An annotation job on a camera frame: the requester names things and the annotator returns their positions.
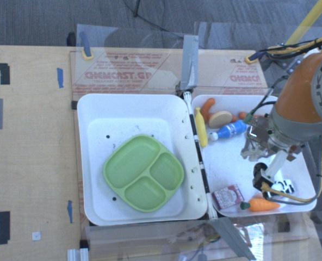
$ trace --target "gray floor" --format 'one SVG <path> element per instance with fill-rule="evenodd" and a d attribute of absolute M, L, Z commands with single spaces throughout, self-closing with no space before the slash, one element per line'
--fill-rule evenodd
<path fill-rule="evenodd" d="M 69 32 L 89 24 L 198 33 L 202 48 L 258 50 L 285 42 L 318 0 L 141 0 L 133 17 L 135 1 L 0 0 L 0 45 L 66 46 Z M 322 14 L 304 38 L 321 36 Z M 264 71 L 269 84 L 284 73 L 274 63 Z M 318 165 L 320 141 L 309 146 Z M 322 200 L 315 210 L 322 241 Z"/>

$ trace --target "blue tape piece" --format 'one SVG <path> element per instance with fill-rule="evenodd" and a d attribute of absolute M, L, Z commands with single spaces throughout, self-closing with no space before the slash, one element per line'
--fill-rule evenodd
<path fill-rule="evenodd" d="M 67 210 L 68 210 L 68 214 L 69 214 L 70 223 L 73 223 L 72 202 L 70 200 L 68 200 Z"/>
<path fill-rule="evenodd" d="M 63 70 L 57 68 L 58 87 L 63 88 Z"/>

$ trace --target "table surface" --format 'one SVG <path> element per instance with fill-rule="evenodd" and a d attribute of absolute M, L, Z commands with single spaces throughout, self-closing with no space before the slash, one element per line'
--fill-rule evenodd
<path fill-rule="evenodd" d="M 79 249 L 72 51 L 74 47 L 0 46 L 0 63 L 10 66 L 10 84 L 0 83 L 0 212 L 10 212 L 10 239 L 0 244 L 0 260 L 67 260 L 68 249 Z M 63 71 L 63 88 L 58 68 Z M 297 260 L 303 254 L 304 260 L 322 260 L 317 233 L 311 220 L 307 223 L 309 239 L 289 246 L 269 244 L 264 247 L 266 256 L 277 253 Z M 36 232 L 40 240 L 32 240 Z"/>

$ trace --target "black corner mark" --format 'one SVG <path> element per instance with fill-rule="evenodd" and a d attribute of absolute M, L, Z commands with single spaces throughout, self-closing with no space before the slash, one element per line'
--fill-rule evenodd
<path fill-rule="evenodd" d="M 10 66 L 0 63 L 0 85 L 10 85 Z"/>
<path fill-rule="evenodd" d="M 10 212 L 0 212 L 0 245 L 10 240 Z"/>

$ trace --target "yellow pole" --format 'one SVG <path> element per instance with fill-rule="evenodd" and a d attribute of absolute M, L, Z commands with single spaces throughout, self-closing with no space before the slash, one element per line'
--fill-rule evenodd
<path fill-rule="evenodd" d="M 322 13 L 322 0 L 318 0 L 317 3 L 313 6 L 311 11 L 307 14 L 304 20 L 300 23 L 297 29 L 294 31 L 293 35 L 290 36 L 285 45 L 295 44 L 302 36 L 307 32 L 307 30 L 312 26 L 312 24 L 319 18 Z"/>

